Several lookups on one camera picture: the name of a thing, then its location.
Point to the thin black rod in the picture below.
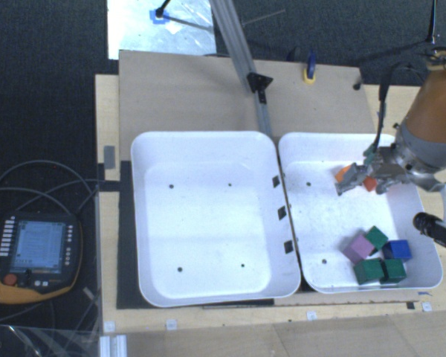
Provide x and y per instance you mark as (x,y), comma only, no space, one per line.
(290,214)

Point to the blue cube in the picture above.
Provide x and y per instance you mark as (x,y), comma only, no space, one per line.
(398,249)

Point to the green cube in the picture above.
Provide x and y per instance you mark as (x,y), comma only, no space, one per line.
(377,237)
(368,271)
(394,270)

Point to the black cylinder on white bracket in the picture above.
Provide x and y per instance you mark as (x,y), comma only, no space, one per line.
(435,227)

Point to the orange cube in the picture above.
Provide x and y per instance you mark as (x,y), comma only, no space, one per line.
(342,172)

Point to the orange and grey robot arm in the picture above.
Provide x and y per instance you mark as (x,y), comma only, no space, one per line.
(435,106)

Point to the red cube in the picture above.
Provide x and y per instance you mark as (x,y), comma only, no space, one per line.
(370,184)

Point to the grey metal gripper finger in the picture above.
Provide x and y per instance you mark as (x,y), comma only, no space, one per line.
(384,185)
(351,179)

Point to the purple cube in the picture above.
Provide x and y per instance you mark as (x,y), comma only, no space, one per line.
(358,247)

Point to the white plastic tray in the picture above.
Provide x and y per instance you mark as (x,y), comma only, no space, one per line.
(327,218)
(208,221)

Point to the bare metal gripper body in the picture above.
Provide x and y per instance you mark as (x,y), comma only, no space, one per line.
(390,166)

